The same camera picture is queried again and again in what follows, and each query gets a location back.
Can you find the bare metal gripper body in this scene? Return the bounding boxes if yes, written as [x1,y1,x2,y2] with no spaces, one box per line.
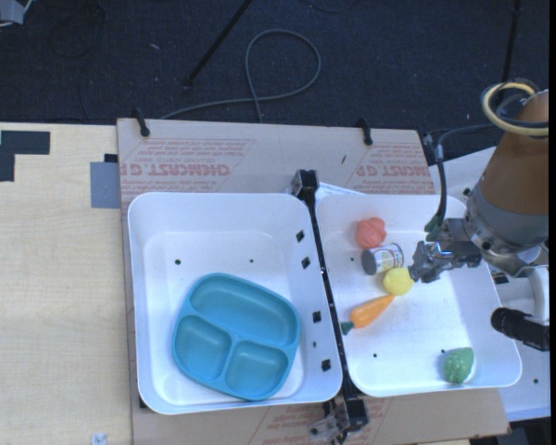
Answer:
[438,217,550,279]

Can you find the yellow toy lemon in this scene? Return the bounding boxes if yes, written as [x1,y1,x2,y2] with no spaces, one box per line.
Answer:
[381,266,415,297]

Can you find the small silver can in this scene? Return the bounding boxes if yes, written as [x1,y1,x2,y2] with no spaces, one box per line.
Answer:
[360,242,406,276]

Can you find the orange toy pumpkin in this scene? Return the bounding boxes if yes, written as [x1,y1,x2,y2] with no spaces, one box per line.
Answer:
[355,216,388,251]

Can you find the orange toy carrot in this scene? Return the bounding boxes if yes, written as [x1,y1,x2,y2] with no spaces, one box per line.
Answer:
[339,293,397,337]

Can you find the white plastic tray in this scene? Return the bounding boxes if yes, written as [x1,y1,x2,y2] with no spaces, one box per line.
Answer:
[127,191,345,416]
[315,194,524,399]

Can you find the green toy grapes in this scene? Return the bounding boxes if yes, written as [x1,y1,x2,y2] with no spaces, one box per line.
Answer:
[441,346,476,385]

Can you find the thin black rod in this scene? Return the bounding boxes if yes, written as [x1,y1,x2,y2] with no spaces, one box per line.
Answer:
[301,188,359,403]

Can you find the brown cardboard board red print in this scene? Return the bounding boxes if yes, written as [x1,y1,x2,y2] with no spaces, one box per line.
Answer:
[116,117,512,445]

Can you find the blue divided plate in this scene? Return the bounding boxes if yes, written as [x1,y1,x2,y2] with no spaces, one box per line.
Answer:
[171,272,303,402]

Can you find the black cylinder on white bracket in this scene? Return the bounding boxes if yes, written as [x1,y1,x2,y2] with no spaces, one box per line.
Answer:
[490,266,550,352]

